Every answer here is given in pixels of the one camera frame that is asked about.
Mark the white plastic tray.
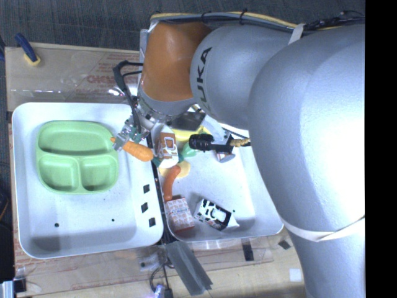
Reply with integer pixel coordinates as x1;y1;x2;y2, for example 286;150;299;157
11;101;164;260
151;104;285;243

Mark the orange toy sausage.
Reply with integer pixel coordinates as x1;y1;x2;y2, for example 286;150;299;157
162;165;182;202

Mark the orange and white carton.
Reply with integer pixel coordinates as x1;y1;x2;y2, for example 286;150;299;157
164;197;196;233

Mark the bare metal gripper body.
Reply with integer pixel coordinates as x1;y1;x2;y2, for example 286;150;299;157
118;104;169;143

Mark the small white and red carton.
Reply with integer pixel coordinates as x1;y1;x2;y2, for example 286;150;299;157
216;151;236;164

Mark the black cylinder on white bracket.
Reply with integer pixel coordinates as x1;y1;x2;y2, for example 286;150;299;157
188;115;234;155

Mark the green divided plate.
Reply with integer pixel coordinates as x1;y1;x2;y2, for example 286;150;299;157
35;120;120;195

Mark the green toy food piece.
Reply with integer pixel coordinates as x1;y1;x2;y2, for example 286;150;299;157
181;141;200;162

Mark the yellow banana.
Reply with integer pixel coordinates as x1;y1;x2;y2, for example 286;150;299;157
171;125;213;145

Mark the brown and white carton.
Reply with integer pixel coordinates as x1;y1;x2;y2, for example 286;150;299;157
154;125;180;169

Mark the orange toy carrot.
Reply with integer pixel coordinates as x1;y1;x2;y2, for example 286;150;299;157
110;136;154;163

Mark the black and white carton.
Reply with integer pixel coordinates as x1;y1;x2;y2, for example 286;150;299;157
193;197;241;232

